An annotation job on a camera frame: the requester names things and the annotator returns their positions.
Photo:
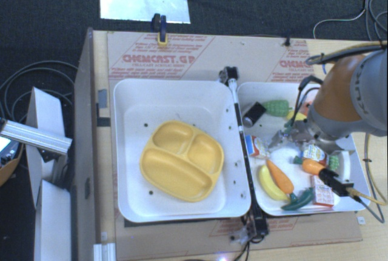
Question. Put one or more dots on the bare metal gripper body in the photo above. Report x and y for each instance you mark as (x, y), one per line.
(306, 132)

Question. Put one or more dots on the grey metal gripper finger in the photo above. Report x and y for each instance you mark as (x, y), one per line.
(277, 138)

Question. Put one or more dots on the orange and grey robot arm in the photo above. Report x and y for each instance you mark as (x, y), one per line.
(348, 93)

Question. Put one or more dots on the yellow toy lemon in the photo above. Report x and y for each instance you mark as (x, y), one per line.
(298, 116)

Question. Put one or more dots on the white packet with yellow print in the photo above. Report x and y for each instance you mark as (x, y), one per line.
(313, 152)

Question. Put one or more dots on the red and white carton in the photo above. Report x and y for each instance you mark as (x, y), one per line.
(254, 147)
(322, 194)

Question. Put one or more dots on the short orange carrot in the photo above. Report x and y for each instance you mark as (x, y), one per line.
(312, 165)

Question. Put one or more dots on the black can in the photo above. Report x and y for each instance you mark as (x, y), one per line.
(254, 114)

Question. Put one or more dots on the thin black and white rod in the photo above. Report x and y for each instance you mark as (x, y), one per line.
(241, 132)

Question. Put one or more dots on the small green grapes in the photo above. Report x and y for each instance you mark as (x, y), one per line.
(333, 163)

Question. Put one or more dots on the yellow banana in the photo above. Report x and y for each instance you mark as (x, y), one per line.
(268, 182)

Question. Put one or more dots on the white plastic tray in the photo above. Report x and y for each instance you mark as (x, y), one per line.
(303, 184)
(136, 96)

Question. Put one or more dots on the green chili pepper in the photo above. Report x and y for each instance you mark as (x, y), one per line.
(300, 201)

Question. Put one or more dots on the yellow divided plate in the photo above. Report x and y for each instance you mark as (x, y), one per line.
(179, 163)

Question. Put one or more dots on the brown cardboard board red print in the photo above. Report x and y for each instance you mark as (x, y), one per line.
(188, 57)

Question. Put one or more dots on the black cylinder on white bracket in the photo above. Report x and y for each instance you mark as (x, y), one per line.
(333, 181)

